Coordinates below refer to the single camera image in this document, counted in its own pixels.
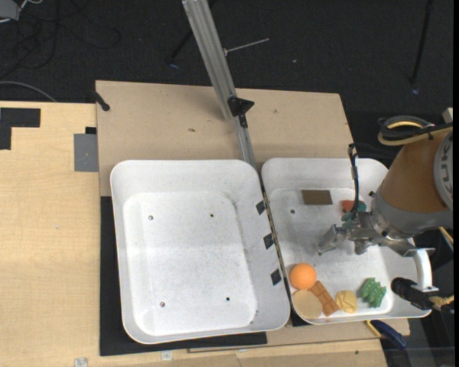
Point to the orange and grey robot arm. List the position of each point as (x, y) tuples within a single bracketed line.
[(413, 174)]

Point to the green toy lettuce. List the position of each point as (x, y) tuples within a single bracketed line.
[(373, 292)]

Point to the orange ball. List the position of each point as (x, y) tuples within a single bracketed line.
[(302, 276)]

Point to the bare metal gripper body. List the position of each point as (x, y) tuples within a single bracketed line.
[(363, 229)]

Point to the brown cardboard board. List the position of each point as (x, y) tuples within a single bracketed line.
[(176, 128)]

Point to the brown flat rectangle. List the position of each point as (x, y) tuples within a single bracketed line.
[(316, 197)]

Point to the black cylinder on white bracket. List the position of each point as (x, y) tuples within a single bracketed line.
[(409, 291)]

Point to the brown chocolate bar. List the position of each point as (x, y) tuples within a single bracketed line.
[(326, 299)]

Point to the round tan biscuit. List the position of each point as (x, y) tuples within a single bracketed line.
[(306, 305)]

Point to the red toy with green top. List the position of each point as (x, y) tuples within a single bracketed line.
[(348, 205)]

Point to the yellow toy bread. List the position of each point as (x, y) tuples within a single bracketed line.
[(346, 301)]

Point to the white plastic tray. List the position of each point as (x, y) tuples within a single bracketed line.
[(352, 273), (191, 262)]

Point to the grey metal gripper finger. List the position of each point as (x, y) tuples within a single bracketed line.
[(360, 247), (331, 239)]

